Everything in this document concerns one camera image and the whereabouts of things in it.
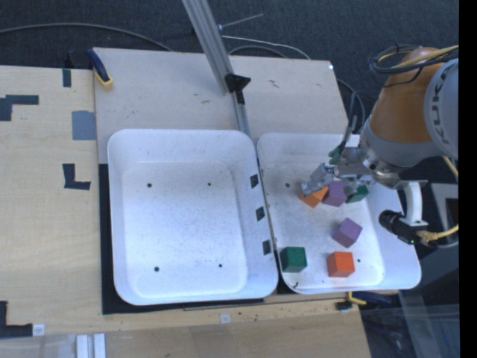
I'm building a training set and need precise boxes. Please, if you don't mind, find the black cylinder on white bracket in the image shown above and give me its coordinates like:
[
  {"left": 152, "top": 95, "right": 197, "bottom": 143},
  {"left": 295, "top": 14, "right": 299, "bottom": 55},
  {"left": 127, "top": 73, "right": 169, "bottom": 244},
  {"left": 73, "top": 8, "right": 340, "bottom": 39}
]
[{"left": 378, "top": 179, "right": 430, "bottom": 246}]

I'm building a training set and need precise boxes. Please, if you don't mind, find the orange cube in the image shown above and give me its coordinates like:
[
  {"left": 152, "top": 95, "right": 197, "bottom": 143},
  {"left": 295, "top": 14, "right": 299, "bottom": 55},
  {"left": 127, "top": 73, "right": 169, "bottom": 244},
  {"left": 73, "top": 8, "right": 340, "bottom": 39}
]
[
  {"left": 326, "top": 251, "right": 356, "bottom": 278},
  {"left": 299, "top": 186, "right": 330, "bottom": 209}
]

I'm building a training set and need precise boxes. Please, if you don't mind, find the white plastic tray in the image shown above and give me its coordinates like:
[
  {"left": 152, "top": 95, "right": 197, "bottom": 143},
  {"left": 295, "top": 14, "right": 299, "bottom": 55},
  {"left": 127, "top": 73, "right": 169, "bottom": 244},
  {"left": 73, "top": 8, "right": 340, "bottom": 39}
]
[
  {"left": 256, "top": 131, "right": 423, "bottom": 295},
  {"left": 107, "top": 128, "right": 280, "bottom": 307}
]

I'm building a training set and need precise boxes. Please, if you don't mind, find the purple cube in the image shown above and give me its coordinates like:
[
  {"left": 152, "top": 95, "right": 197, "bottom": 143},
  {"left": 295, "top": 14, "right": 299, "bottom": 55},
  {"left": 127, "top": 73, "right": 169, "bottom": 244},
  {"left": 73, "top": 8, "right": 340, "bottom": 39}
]
[
  {"left": 321, "top": 180, "right": 350, "bottom": 208},
  {"left": 331, "top": 217, "right": 364, "bottom": 249}
]

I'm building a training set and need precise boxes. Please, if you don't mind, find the green cube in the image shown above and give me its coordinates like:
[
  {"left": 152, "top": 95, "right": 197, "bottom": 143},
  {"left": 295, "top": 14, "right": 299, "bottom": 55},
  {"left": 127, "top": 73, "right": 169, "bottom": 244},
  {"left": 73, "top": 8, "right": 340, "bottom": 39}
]
[
  {"left": 345, "top": 184, "right": 370, "bottom": 204},
  {"left": 279, "top": 246, "right": 309, "bottom": 274}
]

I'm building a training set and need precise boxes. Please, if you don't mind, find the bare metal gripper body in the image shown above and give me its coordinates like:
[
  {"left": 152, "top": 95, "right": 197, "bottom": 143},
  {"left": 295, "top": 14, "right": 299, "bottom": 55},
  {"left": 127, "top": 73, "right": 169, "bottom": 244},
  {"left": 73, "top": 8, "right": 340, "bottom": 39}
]
[{"left": 332, "top": 146, "right": 404, "bottom": 190}]

